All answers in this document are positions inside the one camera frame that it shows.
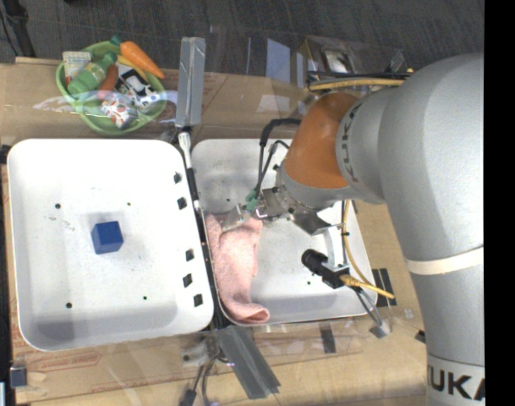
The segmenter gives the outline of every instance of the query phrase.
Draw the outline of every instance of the green bowl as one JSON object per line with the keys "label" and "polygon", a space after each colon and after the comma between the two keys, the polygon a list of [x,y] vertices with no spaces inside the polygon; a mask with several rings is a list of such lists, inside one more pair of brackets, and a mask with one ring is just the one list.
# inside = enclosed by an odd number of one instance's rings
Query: green bowl
{"label": "green bowl", "polygon": [[[113,45],[109,41],[99,42],[82,51],[91,52],[92,60],[101,59],[107,51],[113,51],[117,54],[120,53],[119,47]],[[163,87],[163,84],[156,76],[149,72],[146,72],[146,76],[148,77],[148,83],[154,90],[158,93],[165,91],[165,87]],[[69,94],[65,85],[65,71],[63,69],[63,63],[60,63],[56,69],[56,84],[58,85],[58,89],[62,92],[63,97],[74,107],[82,120],[84,120],[85,123],[98,134],[106,137],[119,137],[120,135],[128,134],[142,128],[147,123],[157,118],[167,105],[167,100],[161,100],[157,101],[146,112],[138,110],[138,118],[131,122],[127,128],[119,129],[101,110],[101,100],[97,98],[96,95],[90,95],[84,100],[80,100],[75,99]]]}

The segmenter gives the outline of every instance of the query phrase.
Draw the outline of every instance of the blue cube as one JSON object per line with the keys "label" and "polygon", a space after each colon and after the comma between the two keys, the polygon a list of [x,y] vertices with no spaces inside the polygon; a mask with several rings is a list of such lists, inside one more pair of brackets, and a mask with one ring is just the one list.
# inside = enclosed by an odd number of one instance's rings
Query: blue cube
{"label": "blue cube", "polygon": [[118,221],[99,222],[91,231],[96,254],[113,253],[123,244],[122,231]]}

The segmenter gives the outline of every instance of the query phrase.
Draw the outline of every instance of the black tripod leg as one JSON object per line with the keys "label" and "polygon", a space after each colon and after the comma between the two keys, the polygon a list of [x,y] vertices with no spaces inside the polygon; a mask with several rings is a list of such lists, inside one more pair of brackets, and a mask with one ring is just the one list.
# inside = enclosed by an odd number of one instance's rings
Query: black tripod leg
{"label": "black tripod leg", "polygon": [[31,44],[26,23],[28,22],[28,13],[26,9],[20,6],[19,0],[2,0],[5,12],[7,13],[7,20],[11,27],[13,27],[14,34],[17,37],[20,50],[29,58],[36,56],[36,51]]}

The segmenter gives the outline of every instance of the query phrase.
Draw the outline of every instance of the white plastic surface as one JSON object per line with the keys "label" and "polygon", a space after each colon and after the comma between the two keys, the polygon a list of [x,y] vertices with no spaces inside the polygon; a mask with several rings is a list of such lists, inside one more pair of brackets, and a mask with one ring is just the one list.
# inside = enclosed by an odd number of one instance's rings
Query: white plastic surface
{"label": "white plastic surface", "polygon": [[[221,214],[237,203],[245,202],[245,196],[257,183],[259,151],[258,140],[205,140],[194,147],[195,179],[203,209]],[[274,186],[276,172],[272,167],[281,163],[286,152],[287,149],[278,146],[263,181],[263,189]],[[320,212],[320,217],[330,224],[339,224],[341,203]],[[353,258],[364,276],[373,282],[370,262],[352,206],[348,211],[347,229]],[[336,236],[333,242],[336,261],[342,261],[340,232],[333,236]],[[284,219],[265,223],[260,236],[258,270],[252,282],[251,298],[271,312],[269,323],[316,321],[364,314],[364,307],[353,290],[330,288],[302,264],[300,257],[308,248],[327,254],[322,235],[311,237]],[[354,270],[351,274],[357,277]],[[377,294],[372,291],[368,291],[368,294],[375,303]]]}
{"label": "white plastic surface", "polygon": [[[25,140],[9,152],[8,185],[19,325],[29,344],[80,348],[208,325],[210,284],[184,163],[173,146]],[[180,198],[187,201],[182,210]],[[108,221],[118,221],[124,242],[97,255],[90,232]],[[195,306],[197,295],[202,304]]]}

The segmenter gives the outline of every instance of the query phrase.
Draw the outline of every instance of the pink cloth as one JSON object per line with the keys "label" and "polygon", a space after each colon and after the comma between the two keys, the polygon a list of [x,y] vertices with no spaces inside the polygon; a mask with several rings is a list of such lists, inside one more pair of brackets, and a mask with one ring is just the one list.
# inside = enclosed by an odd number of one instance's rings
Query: pink cloth
{"label": "pink cloth", "polygon": [[257,274],[257,244],[263,222],[251,218],[244,225],[223,232],[221,220],[210,214],[205,219],[220,298],[235,321],[264,323],[270,313],[262,305],[251,302],[249,293]]}

